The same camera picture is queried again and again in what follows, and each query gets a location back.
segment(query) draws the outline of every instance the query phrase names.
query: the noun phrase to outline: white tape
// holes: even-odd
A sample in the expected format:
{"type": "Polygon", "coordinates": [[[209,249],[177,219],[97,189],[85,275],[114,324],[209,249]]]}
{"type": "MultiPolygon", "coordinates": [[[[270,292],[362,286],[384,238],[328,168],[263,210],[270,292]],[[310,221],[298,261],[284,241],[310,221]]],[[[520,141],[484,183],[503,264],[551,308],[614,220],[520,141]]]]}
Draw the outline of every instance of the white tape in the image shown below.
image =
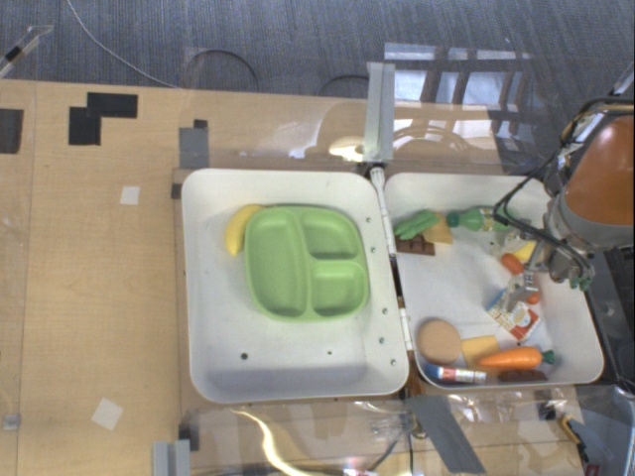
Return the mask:
{"type": "Polygon", "coordinates": [[[122,413],[123,408],[121,406],[117,406],[108,399],[101,399],[91,419],[99,426],[103,426],[108,430],[114,430],[122,413]]]}
{"type": "Polygon", "coordinates": [[[121,190],[121,204],[139,204],[140,186],[124,186],[121,190]]]}

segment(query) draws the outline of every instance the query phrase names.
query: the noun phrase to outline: gray carpet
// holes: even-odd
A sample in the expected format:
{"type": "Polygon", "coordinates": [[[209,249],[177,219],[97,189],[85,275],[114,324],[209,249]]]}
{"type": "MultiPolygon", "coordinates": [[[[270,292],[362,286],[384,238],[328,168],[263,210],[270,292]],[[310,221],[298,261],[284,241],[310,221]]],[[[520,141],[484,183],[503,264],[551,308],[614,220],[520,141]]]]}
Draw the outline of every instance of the gray carpet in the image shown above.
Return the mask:
{"type": "MultiPolygon", "coordinates": [[[[125,59],[169,83],[201,88],[257,87],[313,94],[337,74],[364,73],[387,42],[533,53],[554,78],[553,94],[574,111],[602,94],[633,59],[635,0],[72,0],[87,27],[125,59]]],[[[14,75],[46,80],[153,85],[91,43],[63,0],[0,0],[0,50],[29,25],[55,31],[37,67],[14,75]]],[[[342,82],[340,94],[358,91],[342,82]]]]}

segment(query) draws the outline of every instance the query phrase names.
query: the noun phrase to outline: black square marker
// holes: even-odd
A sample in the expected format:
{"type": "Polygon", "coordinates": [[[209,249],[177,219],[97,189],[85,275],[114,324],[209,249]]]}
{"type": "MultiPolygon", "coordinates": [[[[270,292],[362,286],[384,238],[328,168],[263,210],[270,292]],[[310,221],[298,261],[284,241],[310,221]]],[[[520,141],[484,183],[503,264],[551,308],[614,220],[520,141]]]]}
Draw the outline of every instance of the black square marker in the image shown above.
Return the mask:
{"type": "Polygon", "coordinates": [[[88,92],[88,116],[137,118],[137,95],[88,92]]]}
{"type": "Polygon", "coordinates": [[[88,115],[85,107],[71,107],[68,113],[69,145],[101,145],[101,119],[88,115]]]}
{"type": "Polygon", "coordinates": [[[22,141],[22,109],[0,109],[0,154],[17,154],[22,141]]]}

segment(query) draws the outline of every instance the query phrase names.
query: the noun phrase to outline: yellow toy piece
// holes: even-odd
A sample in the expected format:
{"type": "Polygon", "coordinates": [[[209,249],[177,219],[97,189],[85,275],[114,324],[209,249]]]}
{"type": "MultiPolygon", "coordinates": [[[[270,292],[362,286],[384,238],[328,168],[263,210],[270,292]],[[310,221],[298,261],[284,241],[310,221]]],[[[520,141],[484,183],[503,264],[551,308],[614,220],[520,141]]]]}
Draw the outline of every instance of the yellow toy piece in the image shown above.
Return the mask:
{"type": "Polygon", "coordinates": [[[500,351],[498,341],[494,335],[484,335],[481,337],[465,338],[460,342],[460,350],[467,368],[481,370],[478,361],[486,356],[500,351]]]}
{"type": "Polygon", "coordinates": [[[232,256],[237,256],[245,240],[247,222],[257,212],[264,209],[260,204],[247,204],[233,214],[225,227],[225,247],[232,256]]]}
{"type": "Polygon", "coordinates": [[[512,252],[514,256],[518,258],[518,261],[521,263],[527,263],[529,258],[532,257],[532,252],[536,248],[536,242],[527,242],[527,245],[517,250],[516,252],[512,252]]]}
{"type": "Polygon", "coordinates": [[[445,215],[438,212],[435,212],[435,215],[439,218],[439,222],[422,232],[424,238],[430,243],[447,243],[451,245],[454,239],[447,222],[445,222],[445,215]]]}

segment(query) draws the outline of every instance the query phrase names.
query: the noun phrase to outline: green bottle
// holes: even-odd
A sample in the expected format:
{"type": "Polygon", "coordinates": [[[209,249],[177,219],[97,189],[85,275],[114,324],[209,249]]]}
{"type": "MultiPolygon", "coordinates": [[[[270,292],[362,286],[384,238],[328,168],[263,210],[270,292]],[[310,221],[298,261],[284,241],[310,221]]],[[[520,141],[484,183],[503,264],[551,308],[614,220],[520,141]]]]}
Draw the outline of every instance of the green bottle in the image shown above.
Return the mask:
{"type": "Polygon", "coordinates": [[[463,212],[453,211],[445,218],[449,227],[462,226],[471,231],[509,231],[509,227],[496,222],[491,206],[478,206],[463,212]]]}

